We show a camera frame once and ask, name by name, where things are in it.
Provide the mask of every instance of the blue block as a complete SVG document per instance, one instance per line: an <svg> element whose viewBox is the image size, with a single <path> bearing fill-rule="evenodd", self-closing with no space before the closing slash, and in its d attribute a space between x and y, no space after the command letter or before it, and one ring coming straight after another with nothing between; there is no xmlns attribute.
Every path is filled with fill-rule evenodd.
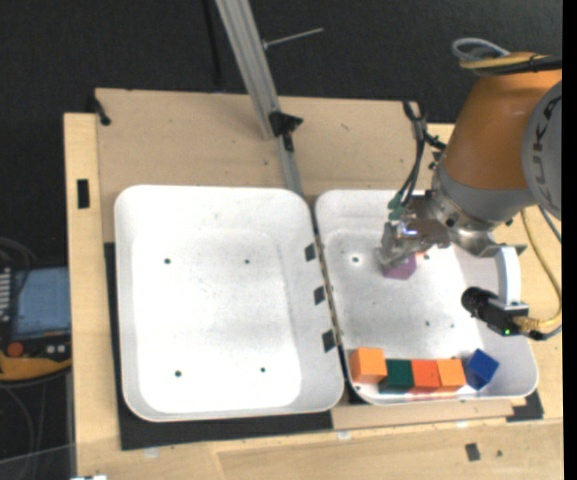
<svg viewBox="0 0 577 480"><path fill-rule="evenodd" d="M468 358L464 366L466 382L473 389L480 390L491 380L499 363L486 354L483 350L477 349Z"/></svg>

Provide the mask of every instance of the block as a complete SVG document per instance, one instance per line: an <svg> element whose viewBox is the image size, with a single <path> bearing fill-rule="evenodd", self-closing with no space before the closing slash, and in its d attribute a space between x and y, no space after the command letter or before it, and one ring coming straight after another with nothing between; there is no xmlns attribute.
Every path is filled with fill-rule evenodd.
<svg viewBox="0 0 577 480"><path fill-rule="evenodd" d="M498 367L499 363L483 350L475 350L464 366L468 385L480 390L492 380Z"/></svg>
<svg viewBox="0 0 577 480"><path fill-rule="evenodd" d="M379 383L379 392L384 394L404 394L413 386L412 366L407 359L386 359L388 376Z"/></svg>
<svg viewBox="0 0 577 480"><path fill-rule="evenodd" d="M441 384L439 382L439 368L434 359L413 359L410 361L414 386L409 391L414 395L433 393Z"/></svg>
<svg viewBox="0 0 577 480"><path fill-rule="evenodd" d="M382 266L381 268L384 277L390 279L401 279L402 281L410 279L410 276L415 273L415 270L417 270L416 254L408 256L401 265L397 265L396 267Z"/></svg>
<svg viewBox="0 0 577 480"><path fill-rule="evenodd" d="M439 383L437 390L441 393L452 393L466 385L464 365L459 359L437 359Z"/></svg>
<svg viewBox="0 0 577 480"><path fill-rule="evenodd" d="M376 384L387 375L383 349L360 347L350 355L350 376L354 382Z"/></svg>

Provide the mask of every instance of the wooden table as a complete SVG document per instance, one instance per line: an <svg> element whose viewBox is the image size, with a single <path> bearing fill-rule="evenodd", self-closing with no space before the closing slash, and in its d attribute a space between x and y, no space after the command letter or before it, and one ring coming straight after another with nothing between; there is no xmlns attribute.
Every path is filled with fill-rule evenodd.
<svg viewBox="0 0 577 480"><path fill-rule="evenodd" d="M111 119L64 116L77 473L141 478L563 478L561 334L533 343L541 419L509 423L525 399L441 401L332 410L334 429L308 434L122 451L111 354L104 242L113 241L117 194L136 183L284 186L274 141L261 138L246 95L98 89ZM400 102L280 98L304 118L296 160L309 202L333 188L399 188L414 158ZM452 126L431 125L448 140ZM431 161L430 153L422 165ZM424 169L419 188L430 184ZM89 201L80 198L87 186ZM561 249L529 215L560 276ZM499 241L527 243L517 219ZM534 252L520 257L531 314L557 299ZM471 460L466 445L480 459Z"/></svg>

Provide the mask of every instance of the dark green cube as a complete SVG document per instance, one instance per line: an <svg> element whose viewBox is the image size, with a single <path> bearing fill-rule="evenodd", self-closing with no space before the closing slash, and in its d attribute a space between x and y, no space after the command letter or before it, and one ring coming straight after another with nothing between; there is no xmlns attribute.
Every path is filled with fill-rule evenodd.
<svg viewBox="0 0 577 480"><path fill-rule="evenodd" d="M379 383L379 392L384 394L407 393L415 385L412 366L407 359L386 359L388 376Z"/></svg>

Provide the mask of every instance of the red-orange block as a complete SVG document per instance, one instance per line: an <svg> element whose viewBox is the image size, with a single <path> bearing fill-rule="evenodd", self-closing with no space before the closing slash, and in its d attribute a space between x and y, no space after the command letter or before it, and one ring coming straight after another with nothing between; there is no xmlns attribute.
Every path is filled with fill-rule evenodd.
<svg viewBox="0 0 577 480"><path fill-rule="evenodd" d="M437 391L441 387L439 367L434 359L413 359L410 361L412 378L415 386L409 391L412 394L424 394Z"/></svg>
<svg viewBox="0 0 577 480"><path fill-rule="evenodd" d="M350 376L354 382L376 384L388 376L386 355L381 348L360 347L350 355Z"/></svg>
<svg viewBox="0 0 577 480"><path fill-rule="evenodd" d="M439 370L439 382L441 386L437 391L450 393L457 391L466 384L464 365L459 359L437 359Z"/></svg>

